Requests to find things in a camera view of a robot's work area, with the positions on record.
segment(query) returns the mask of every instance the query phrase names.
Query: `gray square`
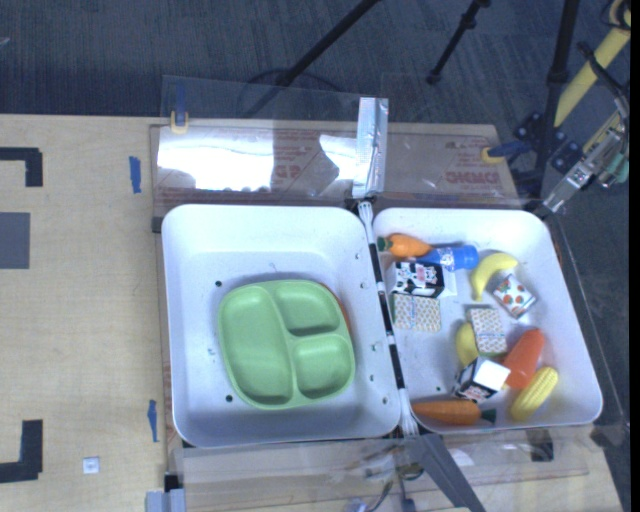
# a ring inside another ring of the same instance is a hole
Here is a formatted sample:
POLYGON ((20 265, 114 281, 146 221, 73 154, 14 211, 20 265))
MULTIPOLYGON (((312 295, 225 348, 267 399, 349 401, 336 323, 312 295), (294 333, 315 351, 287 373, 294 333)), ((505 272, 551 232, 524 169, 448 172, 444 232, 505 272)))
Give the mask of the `gray square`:
POLYGON ((0 268, 29 268, 30 213, 0 212, 0 268))

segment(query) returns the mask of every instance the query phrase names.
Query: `yellow tube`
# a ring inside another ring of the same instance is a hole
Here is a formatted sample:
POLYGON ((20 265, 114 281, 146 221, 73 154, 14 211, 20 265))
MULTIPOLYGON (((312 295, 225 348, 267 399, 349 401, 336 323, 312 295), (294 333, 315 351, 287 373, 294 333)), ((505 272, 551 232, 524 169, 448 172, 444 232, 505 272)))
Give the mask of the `yellow tube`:
MULTIPOLYGON (((627 9, 624 14, 624 20, 627 25, 631 26, 631 11, 629 9, 627 9)), ((602 43, 600 43, 600 46, 593 52, 598 63, 606 69, 615 56, 618 55, 629 42, 630 38, 630 30, 612 28, 602 43)), ((582 66, 582 69, 580 69, 573 80, 571 80, 562 93, 562 96, 560 96, 554 122, 556 128, 564 122, 596 80, 597 77, 591 69, 591 65, 587 62, 582 66)))

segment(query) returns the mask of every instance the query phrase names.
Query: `corn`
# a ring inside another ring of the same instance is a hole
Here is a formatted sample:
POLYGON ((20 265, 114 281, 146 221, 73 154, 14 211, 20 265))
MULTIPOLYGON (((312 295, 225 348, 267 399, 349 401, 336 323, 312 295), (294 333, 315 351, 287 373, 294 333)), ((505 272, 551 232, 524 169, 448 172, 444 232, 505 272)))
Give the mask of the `corn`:
POLYGON ((511 405, 511 417, 524 421, 543 404, 558 383, 558 372, 550 366, 540 368, 511 405))

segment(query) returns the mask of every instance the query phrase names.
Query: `green plate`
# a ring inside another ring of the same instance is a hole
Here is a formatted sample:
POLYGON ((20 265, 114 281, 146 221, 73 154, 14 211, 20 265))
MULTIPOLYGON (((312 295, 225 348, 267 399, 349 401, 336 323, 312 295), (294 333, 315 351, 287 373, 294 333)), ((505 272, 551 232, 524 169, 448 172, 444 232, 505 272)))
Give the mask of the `green plate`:
POLYGON ((260 409, 336 396, 355 374, 340 304, 313 281, 268 281, 229 292, 218 310, 218 339, 234 389, 260 409))

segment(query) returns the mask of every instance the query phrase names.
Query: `wooden table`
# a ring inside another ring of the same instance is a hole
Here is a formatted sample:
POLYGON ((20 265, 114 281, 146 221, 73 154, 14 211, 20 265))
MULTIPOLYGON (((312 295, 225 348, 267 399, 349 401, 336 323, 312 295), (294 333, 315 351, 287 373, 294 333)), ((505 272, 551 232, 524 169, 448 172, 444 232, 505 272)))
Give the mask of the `wooden table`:
MULTIPOLYGON (((25 187, 23 163, 0 161, 0 211, 30 214, 29 268, 0 269, 0 460, 18 460, 23 420, 44 425, 43 471, 37 480, 1 484, 2 510, 143 510, 145 493, 163 487, 149 137, 158 124, 166 119, 0 116, 0 147, 44 155, 43 187, 25 187), (140 193, 132 190, 129 157, 141 163, 140 193), (99 472, 83 472, 87 457, 99 457, 99 472)), ((602 451, 580 450, 586 474, 475 490, 487 510, 620 510, 602 451)), ((451 506, 436 490, 415 497, 419 510, 451 506)), ((388 500, 379 510, 399 506, 388 500)))

